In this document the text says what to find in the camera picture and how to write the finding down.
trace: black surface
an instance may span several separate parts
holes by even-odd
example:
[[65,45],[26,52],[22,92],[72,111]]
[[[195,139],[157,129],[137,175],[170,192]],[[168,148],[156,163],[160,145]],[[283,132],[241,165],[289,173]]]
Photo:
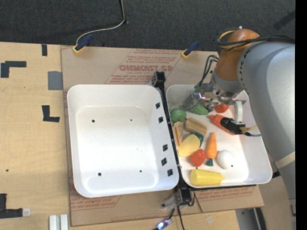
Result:
[[[94,34],[92,46],[215,51],[215,34],[243,26],[295,37],[295,0],[123,0],[128,24]],[[118,0],[0,0],[0,41],[75,45],[121,22]]]

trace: white tray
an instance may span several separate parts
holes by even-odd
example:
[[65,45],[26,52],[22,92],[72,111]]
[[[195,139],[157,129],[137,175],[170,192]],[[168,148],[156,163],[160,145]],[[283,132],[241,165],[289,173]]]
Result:
[[[170,86],[166,91],[169,111],[175,107],[179,108],[192,91],[194,91],[194,85]],[[241,92],[237,99],[246,100],[246,103],[243,105],[243,122],[246,123],[246,127],[255,126],[256,123],[251,113],[248,95],[246,92]],[[212,111],[209,114],[215,115],[217,113]],[[230,106],[229,109],[221,115],[229,118],[235,118],[234,114],[235,109],[233,106]],[[187,112],[187,118],[190,117],[201,121],[208,128],[201,148],[205,150],[210,134],[215,132],[217,150],[227,150],[232,154],[233,167],[225,170],[219,166],[216,159],[213,160],[213,167],[205,164],[199,166],[198,169],[220,172],[222,176],[225,177],[225,180],[223,180],[221,184],[196,186],[190,182],[189,178],[190,171],[195,169],[195,166],[188,161],[188,157],[179,156],[182,177],[188,185],[194,188],[238,186],[263,184],[267,183],[271,179],[272,168],[261,137],[247,137],[244,135],[229,134],[227,131],[224,131],[218,126],[214,125],[207,115],[196,115]],[[259,131],[257,129],[252,130],[251,133],[257,134]],[[187,131],[184,131],[183,138],[185,138],[188,134],[189,133]]]
[[85,197],[174,188],[179,180],[160,92],[75,85],[67,95],[73,181]]

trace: orange carrot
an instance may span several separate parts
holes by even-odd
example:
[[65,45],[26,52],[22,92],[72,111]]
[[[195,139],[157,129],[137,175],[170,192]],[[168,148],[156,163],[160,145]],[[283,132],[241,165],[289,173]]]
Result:
[[207,153],[207,158],[209,159],[208,162],[206,162],[206,165],[213,166],[213,159],[217,155],[216,138],[214,132],[211,133],[211,136],[209,138],[206,153]]

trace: white egg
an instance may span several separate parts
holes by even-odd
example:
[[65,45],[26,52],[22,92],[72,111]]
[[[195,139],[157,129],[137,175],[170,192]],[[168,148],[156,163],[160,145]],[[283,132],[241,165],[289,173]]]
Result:
[[233,166],[233,157],[231,153],[226,150],[219,151],[216,159],[219,165],[225,170]]

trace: white cable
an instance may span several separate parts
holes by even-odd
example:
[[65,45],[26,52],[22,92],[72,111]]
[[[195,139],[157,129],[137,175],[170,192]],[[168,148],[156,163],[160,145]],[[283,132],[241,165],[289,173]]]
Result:
[[123,5],[123,0],[120,0],[121,3],[121,9],[122,9],[122,14],[123,14],[123,20],[121,23],[119,23],[118,25],[114,26],[114,27],[110,27],[110,28],[103,28],[103,29],[98,29],[98,30],[94,30],[94,31],[90,31],[90,32],[86,32],[84,34],[82,34],[81,36],[78,37],[77,41],[76,41],[76,45],[78,44],[78,41],[80,40],[81,37],[83,37],[84,35],[87,35],[89,33],[95,33],[95,32],[100,32],[100,31],[106,31],[106,30],[112,30],[115,28],[120,27],[124,22],[125,22],[125,13],[124,13],[124,5]]

